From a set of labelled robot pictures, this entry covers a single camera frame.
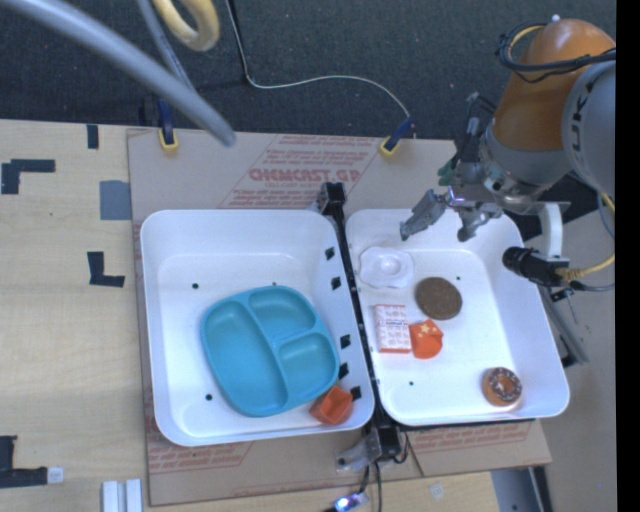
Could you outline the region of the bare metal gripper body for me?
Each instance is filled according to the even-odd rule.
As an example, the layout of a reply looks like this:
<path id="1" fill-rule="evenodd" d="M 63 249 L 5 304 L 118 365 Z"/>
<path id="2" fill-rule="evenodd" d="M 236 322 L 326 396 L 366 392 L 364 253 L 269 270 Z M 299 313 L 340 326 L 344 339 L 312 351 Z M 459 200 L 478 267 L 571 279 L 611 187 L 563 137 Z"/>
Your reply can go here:
<path id="1" fill-rule="evenodd" d="M 452 158 L 443 166 L 443 185 L 449 187 L 453 206 L 496 209 L 516 214 L 537 214 L 544 202 L 543 186 L 516 179 L 492 159 L 462 162 Z"/>

